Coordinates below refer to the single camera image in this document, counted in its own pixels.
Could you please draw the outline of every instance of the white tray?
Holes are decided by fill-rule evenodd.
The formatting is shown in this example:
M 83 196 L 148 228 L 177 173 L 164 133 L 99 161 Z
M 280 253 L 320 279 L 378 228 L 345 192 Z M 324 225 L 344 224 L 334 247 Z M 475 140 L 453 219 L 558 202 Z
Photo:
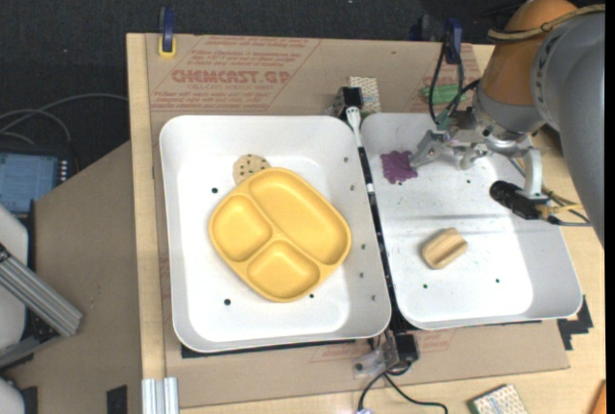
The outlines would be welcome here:
M 175 331 L 202 353 L 373 337 L 391 315 L 357 146 L 326 116 L 179 116 L 160 133 Z M 234 187 L 243 155 L 295 171 L 352 231 L 344 263 L 311 294 L 274 303 L 245 284 L 213 249 L 209 216 Z
M 443 329 L 575 314 L 582 295 L 561 230 L 515 216 L 489 196 L 496 180 L 523 186 L 505 157 L 482 158 L 463 171 L 450 153 L 420 166 L 418 178 L 401 184 L 384 178 L 380 155 L 415 152 L 428 129 L 431 118 L 421 113 L 377 113 L 361 128 L 404 317 L 420 329 Z M 448 227 L 469 248 L 433 270 L 421 247 Z

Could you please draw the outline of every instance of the connector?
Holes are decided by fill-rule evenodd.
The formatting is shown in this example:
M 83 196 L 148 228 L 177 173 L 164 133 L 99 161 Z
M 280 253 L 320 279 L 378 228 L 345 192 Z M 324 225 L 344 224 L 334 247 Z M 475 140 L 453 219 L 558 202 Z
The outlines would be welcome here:
M 414 336 L 409 333 L 395 333 L 395 344 L 397 345 L 397 355 L 400 362 L 405 365 L 412 364 L 419 359 L 419 348 Z
M 335 101 L 332 105 L 332 115 L 341 120 L 346 120 L 348 107 L 363 108 L 363 91 L 360 87 L 343 86 L 337 90 Z
M 512 210 L 514 214 L 523 219 L 540 219 L 543 211 L 539 206 L 544 206 L 548 199 L 529 199 L 521 188 L 514 183 L 497 181 L 491 185 L 489 195 L 494 201 Z

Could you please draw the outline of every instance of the cable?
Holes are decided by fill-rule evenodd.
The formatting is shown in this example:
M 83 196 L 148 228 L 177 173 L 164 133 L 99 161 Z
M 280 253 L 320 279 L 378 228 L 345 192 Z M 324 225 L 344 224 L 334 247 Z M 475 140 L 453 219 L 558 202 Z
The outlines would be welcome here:
M 521 176 L 525 178 L 526 172 L 523 167 L 523 162 L 520 159 L 514 159 L 514 158 L 508 158 L 508 160 L 510 161 L 512 166 L 514 166 L 515 169 L 521 174 Z M 557 225 L 557 226 L 579 227 L 579 228 L 586 228 L 586 227 L 591 226 L 591 222 L 589 221 L 587 216 L 577 211 L 577 209 L 583 209 L 583 204 L 570 201 L 569 199 L 565 199 L 557 195 L 555 192 L 550 190 L 544 184 L 542 184 L 541 190 L 550 201 L 554 201 L 556 204 L 558 204 L 558 207 L 550 207 L 550 206 L 547 206 L 546 204 L 535 206 L 539 211 L 543 213 L 543 218 L 545 221 L 547 221 L 548 223 L 551 223 L 552 225 Z M 554 216 L 555 214 L 559 212 L 564 212 L 564 211 L 568 211 L 571 214 L 574 214 L 577 218 L 579 218 L 583 222 L 575 223 L 575 222 L 562 221 L 561 219 Z
M 381 379 L 385 373 L 386 372 L 382 372 L 379 375 L 376 375 L 375 377 L 373 377 L 372 380 L 363 389 L 363 391 L 361 392 L 361 396 L 358 398 L 357 412 L 360 412 L 363 410 L 363 402 L 365 401 L 365 396 L 367 396 L 367 392 L 369 392 L 369 389 L 372 388 L 372 385 L 376 383 L 379 379 Z
M 32 146 L 36 146 L 37 144 L 30 138 L 30 137 L 26 137 L 25 135 L 22 134 L 18 134 L 18 133 L 0 133 L 0 135 L 6 135 L 8 137 L 14 137 L 15 139 L 19 139 L 23 142 L 27 142 L 28 144 L 31 144 Z
M 439 124 L 437 117 L 435 115 L 435 111 L 433 110 L 433 92 L 435 91 L 435 84 L 437 83 L 438 80 L 438 76 L 440 74 L 440 68 L 442 67 L 442 61 L 444 60 L 444 54 L 446 52 L 446 47 L 447 47 L 447 43 L 448 43 L 448 36 L 444 36 L 442 38 L 442 48 L 440 49 L 440 55 L 438 57 L 438 61 L 435 65 L 435 70 L 433 71 L 433 77 L 431 78 L 431 84 L 430 84 L 430 90 L 428 93 L 428 107 L 430 109 L 430 117 L 431 120 L 437 125 Z M 463 68 L 463 60 L 461 59 L 461 56 L 459 55 L 459 53 L 457 52 L 457 50 L 455 48 L 453 48 L 454 50 L 454 54 L 455 54 L 455 59 L 458 62 L 458 67 L 457 67 L 457 95 L 455 96 L 455 98 L 453 100 L 451 100 L 451 102 L 449 102 L 449 104 L 446 106 L 446 108 L 444 108 L 444 110 L 442 111 L 448 111 L 448 116 L 452 116 L 458 106 L 459 103 L 461 102 L 461 97 L 463 96 L 463 93 L 469 91 L 470 89 L 475 88 L 476 86 L 479 85 L 479 81 L 473 81 L 471 82 L 469 85 L 467 85 L 466 87 L 463 86 L 463 83 L 465 82 L 465 71 Z
M 64 103 L 68 103 L 68 102 L 74 102 L 76 100 L 84 100 L 86 98 L 110 98 L 113 100 L 122 100 L 124 102 L 128 102 L 128 98 L 126 98 L 125 96 L 121 96 L 121 95 L 115 95 L 112 93 L 84 93 L 84 94 L 80 94 L 80 95 L 73 95 L 73 96 L 68 96 L 66 98 L 62 98 L 60 100 L 57 100 L 55 102 L 49 103 L 43 107 L 40 107 L 39 109 L 36 109 L 36 111 L 43 111 L 43 110 L 49 110 L 53 107 L 56 107 L 58 105 L 62 105 Z M 5 118 L 7 115 L 11 115 L 13 114 L 13 112 L 9 112 L 9 113 L 4 113 L 2 115 L 0 115 L 0 120 Z M 30 113 L 28 115 L 24 115 L 21 118 L 18 118 L 16 120 L 13 120 L 13 122 L 11 122 L 10 124 L 6 125 L 5 127 L 3 127 L 2 129 L 0 129 L 0 134 L 6 132 L 8 129 L 10 129 L 11 127 L 16 126 L 17 124 L 20 124 L 21 122 L 28 120 L 29 118 L 31 118 L 34 115 L 34 113 Z
M 72 136 L 70 135 L 70 131 L 66 127 L 66 124 L 64 124 L 56 115 L 53 115 L 52 113 L 49 113 L 48 111 L 44 111 L 44 110 L 40 110 L 40 109 L 13 110 L 13 111 L 9 111 L 7 113 L 3 113 L 2 115 L 0 115 L 0 120 L 5 119 L 5 118 L 10 117 L 10 116 L 13 116 L 13 115 L 19 115 L 21 113 L 28 113 L 28 115 L 24 115 L 23 117 L 21 117 L 22 119 L 24 119 L 24 117 L 30 118 L 33 115 L 43 115 L 43 116 L 45 116 L 47 118 L 50 118 L 51 120 L 56 122 L 64 130 L 64 134 L 66 135 L 66 141 L 69 142 L 69 143 L 72 142 Z M 0 129 L 0 134 L 4 134 L 8 129 L 10 129 L 12 126 L 14 126 L 15 123 L 19 123 L 19 122 L 20 122 L 20 120 L 17 119 L 17 121 L 13 121 L 8 126 L 3 127 L 2 129 Z
M 363 407 L 363 403 L 365 402 L 365 397 L 367 396 L 367 392 L 369 392 L 370 388 L 372 388 L 374 383 L 376 383 L 379 379 L 384 377 L 384 379 L 386 379 L 391 384 L 391 386 L 397 391 L 397 393 L 400 394 L 408 402 L 415 403 L 416 405 L 425 405 L 427 407 L 440 407 L 440 408 L 442 408 L 444 410 L 444 414 L 448 414 L 449 409 L 443 403 L 440 403 L 440 402 L 417 401 L 417 400 L 413 399 L 412 397 L 410 397 L 409 395 L 407 395 L 406 393 L 404 393 L 402 391 L 402 389 L 400 387 L 398 387 L 395 384 L 395 382 L 390 378 L 391 375 L 392 376 L 399 376 L 399 375 L 404 374 L 409 368 L 410 368 L 410 365 L 405 367 L 403 370 L 397 371 L 397 372 L 390 372 L 390 371 L 386 372 L 385 371 L 385 372 L 380 373 L 379 375 L 376 375 L 374 378 L 372 378 L 372 380 L 367 384 L 367 386 L 361 392 L 361 396 L 358 399 L 357 412 L 360 412 L 360 411 L 363 410 L 363 408 L 364 408 Z
M 576 16 L 581 16 L 583 14 L 588 14 L 590 12 L 606 12 L 605 4 L 595 4 L 592 6 L 585 6 L 584 8 L 578 8 L 577 10 L 567 12 L 562 14 L 560 17 L 556 19 L 552 19 L 546 23 L 543 23 L 537 28 L 532 28 L 531 30 L 519 30 L 519 31 L 506 31 L 506 30 L 496 30 L 491 29 L 487 33 L 487 37 L 493 41 L 494 43 L 507 43 L 513 41 L 521 41 L 526 40 L 528 38 L 536 37 L 538 35 L 548 33 L 557 25 L 560 25 L 564 21 L 568 21 Z
M 427 407 L 440 407 L 441 409 L 444 410 L 444 414 L 448 414 L 449 409 L 446 405 L 444 405 L 443 403 L 440 402 L 423 402 L 423 401 L 417 401 L 416 399 L 413 399 L 412 397 L 410 397 L 409 395 L 405 394 L 402 389 L 400 387 L 398 387 L 395 382 L 389 377 L 389 375 L 387 373 L 384 373 L 384 378 L 386 379 L 386 381 L 388 381 L 391 386 L 397 391 L 398 394 L 400 394 L 404 399 L 406 399 L 408 402 L 412 402 L 415 403 L 417 405 L 425 405 Z
M 430 108 L 431 120 L 433 120 L 435 124 L 437 124 L 438 121 L 435 118 L 435 112 L 433 111 L 433 91 L 435 90 L 435 83 L 437 82 L 438 76 L 440 74 L 440 67 L 442 67 L 442 61 L 444 60 L 445 50 L 446 50 L 446 41 L 443 41 L 442 47 L 440 48 L 440 56 L 438 57 L 438 62 L 435 65 L 435 70 L 433 71 L 433 77 L 431 78 L 430 92 L 428 94 L 428 101 L 427 101 L 428 107 Z

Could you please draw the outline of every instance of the divided plate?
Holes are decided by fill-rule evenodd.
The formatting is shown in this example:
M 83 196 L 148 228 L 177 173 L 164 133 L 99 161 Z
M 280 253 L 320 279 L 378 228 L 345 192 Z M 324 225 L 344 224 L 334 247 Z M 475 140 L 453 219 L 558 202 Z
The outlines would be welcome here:
M 302 298 L 344 260 L 350 228 L 309 183 L 267 168 L 231 192 L 209 219 L 218 254 L 252 288 L 274 302 Z

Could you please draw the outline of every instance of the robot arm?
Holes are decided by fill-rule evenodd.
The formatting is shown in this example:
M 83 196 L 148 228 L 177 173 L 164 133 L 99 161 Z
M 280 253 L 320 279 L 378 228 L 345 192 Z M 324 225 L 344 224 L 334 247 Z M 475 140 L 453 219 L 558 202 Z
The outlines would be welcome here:
M 604 32 L 604 6 L 529 0 L 503 32 L 490 33 L 498 44 L 472 111 L 459 112 L 443 132 L 427 133 L 410 164 L 434 160 L 442 144 L 463 154 L 462 168 L 487 152 L 525 155 L 536 167 L 525 196 L 539 199 L 540 164 L 527 138 L 549 124 L 560 133 L 571 178 L 604 245 Z

